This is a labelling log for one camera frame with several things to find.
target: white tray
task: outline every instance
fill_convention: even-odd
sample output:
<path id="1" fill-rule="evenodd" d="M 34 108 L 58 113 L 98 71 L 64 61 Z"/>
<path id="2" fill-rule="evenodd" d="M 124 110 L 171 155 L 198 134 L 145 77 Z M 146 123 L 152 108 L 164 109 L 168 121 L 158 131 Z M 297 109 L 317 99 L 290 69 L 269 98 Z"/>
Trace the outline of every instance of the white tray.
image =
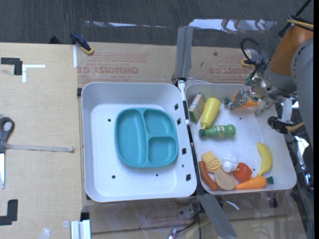
<path id="1" fill-rule="evenodd" d="M 207 100 L 209 97 L 218 98 L 221 101 L 219 112 L 213 125 L 233 124 L 236 128 L 234 137 L 212 139 L 210 137 L 200 138 L 199 129 L 200 119 L 197 123 L 190 122 L 191 133 L 194 141 L 197 160 L 203 153 L 211 151 L 218 159 L 226 154 L 237 156 L 239 162 L 246 163 L 253 173 L 251 177 L 259 172 L 261 157 L 256 147 L 257 142 L 267 145 L 272 154 L 272 168 L 263 176 L 272 176 L 274 184 L 267 184 L 261 189 L 232 190 L 232 191 L 213 191 L 204 182 L 203 187 L 211 194 L 225 195 L 242 192 L 260 192 L 270 190 L 287 190 L 295 186 L 297 177 L 293 167 L 289 151 L 284 136 L 267 124 L 270 116 L 276 116 L 275 107 L 264 110 L 260 116 L 255 116 L 256 107 L 234 108 L 230 110 L 224 105 L 224 99 L 233 99 L 240 89 L 247 89 L 245 85 L 237 84 L 191 84 L 186 87 L 185 95 L 188 108 L 194 100 L 196 94 L 202 94 Z"/>
<path id="2" fill-rule="evenodd" d="M 172 84 L 90 83 L 82 90 L 85 189 L 97 202 L 180 198 L 193 194 L 196 175 L 181 93 Z M 173 119 L 178 155 L 170 165 L 133 168 L 118 157 L 115 120 L 128 108 L 153 108 Z"/>

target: yellow crinkle-cut food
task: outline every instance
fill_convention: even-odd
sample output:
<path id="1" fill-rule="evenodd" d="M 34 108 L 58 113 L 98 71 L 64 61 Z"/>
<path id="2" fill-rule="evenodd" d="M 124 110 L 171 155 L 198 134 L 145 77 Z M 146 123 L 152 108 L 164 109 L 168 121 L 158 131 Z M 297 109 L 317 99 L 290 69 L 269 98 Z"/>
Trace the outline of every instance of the yellow crinkle-cut food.
<path id="1" fill-rule="evenodd" d="M 211 151 L 202 154 L 200 159 L 205 162 L 207 172 L 215 173 L 220 168 L 218 158 Z"/>

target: scissors handle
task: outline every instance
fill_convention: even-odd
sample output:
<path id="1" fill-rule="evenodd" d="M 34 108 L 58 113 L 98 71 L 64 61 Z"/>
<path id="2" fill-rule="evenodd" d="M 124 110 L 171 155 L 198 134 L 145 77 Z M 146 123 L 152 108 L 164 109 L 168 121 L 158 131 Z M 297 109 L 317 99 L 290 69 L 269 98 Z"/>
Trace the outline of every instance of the scissors handle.
<path id="1" fill-rule="evenodd" d="M 10 124 L 10 128 L 9 129 L 5 129 L 4 125 L 9 122 Z M 6 140 L 9 137 L 9 134 L 13 131 L 14 129 L 14 122 L 12 119 L 8 118 L 8 117 L 3 117 L 0 119 L 0 140 L 3 144 L 5 144 Z"/>

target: wooden surface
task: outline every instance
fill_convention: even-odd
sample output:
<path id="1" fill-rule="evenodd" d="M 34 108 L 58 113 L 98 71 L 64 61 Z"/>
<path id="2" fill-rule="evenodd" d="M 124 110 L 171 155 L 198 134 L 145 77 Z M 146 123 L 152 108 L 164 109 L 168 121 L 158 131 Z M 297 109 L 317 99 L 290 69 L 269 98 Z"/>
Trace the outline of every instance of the wooden surface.
<path id="1" fill-rule="evenodd" d="M 0 115 L 15 129 L 9 144 L 73 146 L 70 152 L 5 150 L 5 188 L 0 190 L 0 216 L 7 202 L 18 199 L 17 221 L 0 226 L 0 238 L 35 239 L 42 229 L 50 239 L 69 238 L 63 221 L 79 220 L 82 209 L 77 70 L 72 45 L 2 43 L 1 57 L 20 58 L 27 82 L 0 65 Z"/>

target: yellow banana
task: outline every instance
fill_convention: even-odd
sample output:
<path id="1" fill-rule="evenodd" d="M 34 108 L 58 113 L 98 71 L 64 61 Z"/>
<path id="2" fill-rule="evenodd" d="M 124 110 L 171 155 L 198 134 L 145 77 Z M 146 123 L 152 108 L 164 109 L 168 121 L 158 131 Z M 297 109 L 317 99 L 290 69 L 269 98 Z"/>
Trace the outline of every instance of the yellow banana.
<path id="1" fill-rule="evenodd" d="M 257 176 L 259 176 L 269 171 L 272 165 L 272 157 L 269 148 L 261 142 L 257 143 L 257 149 L 261 156 L 261 166 L 259 173 L 257 174 Z"/>

